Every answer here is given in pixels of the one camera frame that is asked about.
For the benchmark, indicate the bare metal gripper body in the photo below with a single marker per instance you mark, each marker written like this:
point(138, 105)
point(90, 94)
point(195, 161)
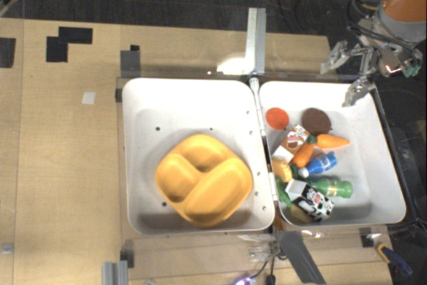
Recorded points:
point(388, 60)

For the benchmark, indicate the cow print carton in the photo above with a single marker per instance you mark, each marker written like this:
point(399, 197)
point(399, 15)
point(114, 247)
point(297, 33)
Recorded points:
point(315, 202)

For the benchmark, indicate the green bottle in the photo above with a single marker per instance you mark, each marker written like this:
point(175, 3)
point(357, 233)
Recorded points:
point(333, 188)

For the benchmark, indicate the orange round fruit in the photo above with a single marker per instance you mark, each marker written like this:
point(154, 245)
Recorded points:
point(277, 117)

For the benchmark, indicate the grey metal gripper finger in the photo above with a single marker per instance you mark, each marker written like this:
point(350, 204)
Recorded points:
point(358, 90)
point(334, 56)

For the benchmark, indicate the brown and white carton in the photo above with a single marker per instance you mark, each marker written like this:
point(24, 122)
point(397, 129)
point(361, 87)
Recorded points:
point(293, 139)

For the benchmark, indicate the yellow corn cob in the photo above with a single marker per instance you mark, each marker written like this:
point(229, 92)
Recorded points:
point(283, 170)

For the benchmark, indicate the blue bottle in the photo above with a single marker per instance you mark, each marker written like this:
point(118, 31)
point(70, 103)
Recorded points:
point(321, 163)

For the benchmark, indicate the brown oval potato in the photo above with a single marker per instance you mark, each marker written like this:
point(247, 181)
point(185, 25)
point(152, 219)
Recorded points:
point(316, 121)

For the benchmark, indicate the green toy vegetable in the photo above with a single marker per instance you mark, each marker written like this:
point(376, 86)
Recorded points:
point(282, 193)

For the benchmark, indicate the orange carrot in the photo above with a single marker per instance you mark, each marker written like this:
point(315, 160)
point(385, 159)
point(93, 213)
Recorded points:
point(304, 155)
point(332, 141)

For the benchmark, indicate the yellow divided plate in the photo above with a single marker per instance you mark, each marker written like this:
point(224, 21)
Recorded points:
point(203, 180)

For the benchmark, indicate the white plastic tray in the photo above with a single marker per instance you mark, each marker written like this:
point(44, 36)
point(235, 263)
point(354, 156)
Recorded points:
point(187, 103)
point(370, 160)

